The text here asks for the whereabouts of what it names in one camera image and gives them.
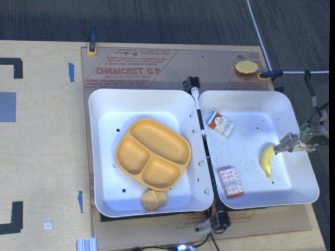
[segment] blue clamp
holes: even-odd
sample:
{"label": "blue clamp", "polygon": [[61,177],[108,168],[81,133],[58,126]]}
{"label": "blue clamp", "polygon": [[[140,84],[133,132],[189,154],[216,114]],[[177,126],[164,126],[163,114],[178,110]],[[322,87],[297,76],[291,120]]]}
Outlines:
{"label": "blue clamp", "polygon": [[87,55],[95,56],[96,55],[96,28],[91,28],[91,39],[87,46]]}
{"label": "blue clamp", "polygon": [[266,73],[260,73],[260,78],[269,78],[271,77],[271,80],[274,80],[273,78],[281,77],[283,76],[284,72],[282,70],[274,70],[274,71],[268,71]]}

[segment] black cable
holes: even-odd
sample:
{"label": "black cable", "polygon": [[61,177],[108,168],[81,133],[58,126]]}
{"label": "black cable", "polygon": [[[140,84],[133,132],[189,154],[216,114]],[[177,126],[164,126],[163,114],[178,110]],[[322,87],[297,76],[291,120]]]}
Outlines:
{"label": "black cable", "polygon": [[318,112],[317,108],[314,108],[311,117],[307,120],[307,124],[308,124],[308,126],[310,126],[310,124],[312,123],[312,121],[313,121],[313,119],[314,119],[314,116],[315,116],[315,114],[316,114],[317,112]]}
{"label": "black cable", "polygon": [[203,246],[207,242],[208,238],[209,238],[209,234],[207,235],[206,239],[202,243],[200,243],[198,245],[195,245],[195,246],[192,246],[192,247],[198,248],[200,246]]}
{"label": "black cable", "polygon": [[210,237],[211,237],[211,239],[213,240],[213,243],[214,243],[214,245],[215,245],[215,247],[216,247],[216,250],[217,251],[220,251],[220,249],[219,249],[219,247],[217,246],[217,244],[216,244],[216,242],[215,242],[215,240],[214,240],[214,237],[213,237],[213,235],[210,233]]}
{"label": "black cable", "polygon": [[222,233],[224,233],[225,231],[226,231],[226,229],[224,229],[224,230],[222,230],[222,231],[220,231],[220,232],[219,232],[219,231],[213,231],[213,233],[214,233],[214,234],[222,234]]}
{"label": "black cable", "polygon": [[318,108],[318,110],[321,112],[323,111],[326,107],[328,107],[329,102],[326,102],[325,104],[323,104],[321,107]]}
{"label": "black cable", "polygon": [[149,248],[157,248],[157,249],[163,249],[163,250],[170,250],[170,247],[158,247],[158,246],[146,246],[146,247],[143,247],[143,248],[141,248],[141,249],[139,249],[139,251],[142,251],[142,250],[144,250],[144,249],[149,249]]}

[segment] black bracket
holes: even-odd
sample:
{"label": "black bracket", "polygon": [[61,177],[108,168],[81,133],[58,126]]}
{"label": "black bracket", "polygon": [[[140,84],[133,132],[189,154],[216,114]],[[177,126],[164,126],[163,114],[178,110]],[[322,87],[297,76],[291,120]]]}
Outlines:
{"label": "black bracket", "polygon": [[0,58],[0,65],[13,65],[14,79],[23,78],[23,63],[20,58]]}
{"label": "black bracket", "polygon": [[189,76],[184,82],[183,82],[183,90],[187,93],[191,94],[191,88],[197,87],[200,88],[200,81],[199,77]]}
{"label": "black bracket", "polygon": [[12,202],[12,218],[10,223],[0,224],[0,235],[19,233],[23,229],[23,202]]}

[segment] yellow divided plate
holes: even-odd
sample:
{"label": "yellow divided plate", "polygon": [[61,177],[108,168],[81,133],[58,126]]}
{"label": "yellow divided plate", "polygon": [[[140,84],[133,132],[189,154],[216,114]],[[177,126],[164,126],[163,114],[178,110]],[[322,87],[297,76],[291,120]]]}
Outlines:
{"label": "yellow divided plate", "polygon": [[133,123],[116,149],[118,166],[157,191],[173,187],[190,159],[189,143],[175,131],[150,118]]}

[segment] blue square marker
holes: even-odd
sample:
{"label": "blue square marker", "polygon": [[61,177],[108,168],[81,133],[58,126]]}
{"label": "blue square marker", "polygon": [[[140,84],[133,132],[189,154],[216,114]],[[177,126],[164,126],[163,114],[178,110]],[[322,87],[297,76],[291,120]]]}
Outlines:
{"label": "blue square marker", "polygon": [[15,92],[0,92],[0,122],[16,122]]}

